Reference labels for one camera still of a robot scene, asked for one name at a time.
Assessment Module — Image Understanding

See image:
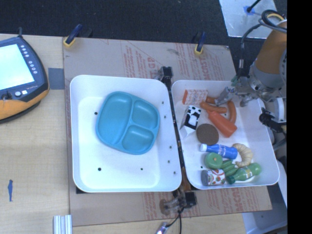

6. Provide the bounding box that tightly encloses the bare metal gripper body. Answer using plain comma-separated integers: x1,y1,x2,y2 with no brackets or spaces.
233,78,262,100

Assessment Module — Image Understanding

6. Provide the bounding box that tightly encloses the curved orange sausage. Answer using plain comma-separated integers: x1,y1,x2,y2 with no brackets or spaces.
226,100,237,124

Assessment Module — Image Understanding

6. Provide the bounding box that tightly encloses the straight orange sausage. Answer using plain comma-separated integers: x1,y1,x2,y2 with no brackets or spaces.
200,101,228,114

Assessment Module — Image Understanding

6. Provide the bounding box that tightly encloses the orange and white carton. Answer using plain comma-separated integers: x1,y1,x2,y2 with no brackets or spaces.
182,89,209,106

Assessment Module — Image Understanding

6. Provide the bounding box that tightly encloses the white plastic tray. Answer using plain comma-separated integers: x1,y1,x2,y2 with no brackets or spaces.
171,79,281,191
69,75,183,193

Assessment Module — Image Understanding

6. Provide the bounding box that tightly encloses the brown round biscuit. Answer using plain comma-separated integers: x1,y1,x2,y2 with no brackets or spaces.
195,123,219,144

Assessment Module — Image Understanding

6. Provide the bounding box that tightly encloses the black and white milk carton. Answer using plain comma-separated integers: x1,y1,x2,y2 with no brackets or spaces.
179,105,202,139

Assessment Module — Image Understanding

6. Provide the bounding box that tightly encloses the beige croissant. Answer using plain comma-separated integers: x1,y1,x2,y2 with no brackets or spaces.
232,143,254,168

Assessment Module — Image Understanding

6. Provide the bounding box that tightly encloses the blue bottle white cap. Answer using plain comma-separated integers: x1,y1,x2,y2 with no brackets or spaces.
199,143,238,160

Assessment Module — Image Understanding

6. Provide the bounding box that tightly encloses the thin black and white rod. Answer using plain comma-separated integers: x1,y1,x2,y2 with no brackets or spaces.
163,76,187,193

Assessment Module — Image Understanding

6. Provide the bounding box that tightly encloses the green can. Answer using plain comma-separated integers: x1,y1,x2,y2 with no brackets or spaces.
204,152,223,170

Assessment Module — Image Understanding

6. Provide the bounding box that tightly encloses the green pea pod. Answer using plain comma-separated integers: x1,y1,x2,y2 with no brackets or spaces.
220,159,239,177

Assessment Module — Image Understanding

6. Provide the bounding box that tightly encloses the green bottle yellow label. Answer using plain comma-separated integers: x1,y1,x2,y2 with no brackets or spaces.
226,162,263,185

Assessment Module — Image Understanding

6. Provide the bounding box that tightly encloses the grey can red print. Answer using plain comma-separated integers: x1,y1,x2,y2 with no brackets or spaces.
200,168,226,187

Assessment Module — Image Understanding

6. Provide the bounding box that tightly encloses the blue divided plate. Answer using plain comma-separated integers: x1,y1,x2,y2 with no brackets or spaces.
95,91,161,156

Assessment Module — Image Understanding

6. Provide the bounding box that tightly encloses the brown cardboard board red print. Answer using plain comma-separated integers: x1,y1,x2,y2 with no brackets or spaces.
62,36,273,227

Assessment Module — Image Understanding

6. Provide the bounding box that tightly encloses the black block with thin wires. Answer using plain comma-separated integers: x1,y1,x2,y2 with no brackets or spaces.
183,191,198,208
155,66,174,82

